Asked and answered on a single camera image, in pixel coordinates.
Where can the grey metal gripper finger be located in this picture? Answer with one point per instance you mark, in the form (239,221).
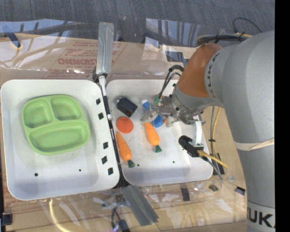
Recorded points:
(170,122)
(148,117)

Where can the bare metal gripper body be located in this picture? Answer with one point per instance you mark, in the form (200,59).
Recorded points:
(183,115)

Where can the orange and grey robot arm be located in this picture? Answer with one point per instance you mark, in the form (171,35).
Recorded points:
(246,86)

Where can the blue and white bottle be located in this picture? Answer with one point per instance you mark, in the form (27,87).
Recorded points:
(157,121)

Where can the orange carrot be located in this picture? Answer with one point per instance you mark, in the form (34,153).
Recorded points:
(152,135)
(124,149)

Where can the black bottle with silver cap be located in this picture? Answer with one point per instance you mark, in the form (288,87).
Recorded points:
(126,106)

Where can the orange round biscuit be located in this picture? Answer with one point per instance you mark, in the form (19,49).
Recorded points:
(124,125)

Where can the white plastic tray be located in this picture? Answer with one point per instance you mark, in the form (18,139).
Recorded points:
(159,168)
(62,168)

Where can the green divided plate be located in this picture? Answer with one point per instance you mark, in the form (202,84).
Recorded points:
(55,123)

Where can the brown cardboard board red print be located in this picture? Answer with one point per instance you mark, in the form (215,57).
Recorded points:
(70,59)

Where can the black cylinder on white bracket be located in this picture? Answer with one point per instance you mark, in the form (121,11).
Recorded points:
(189,145)

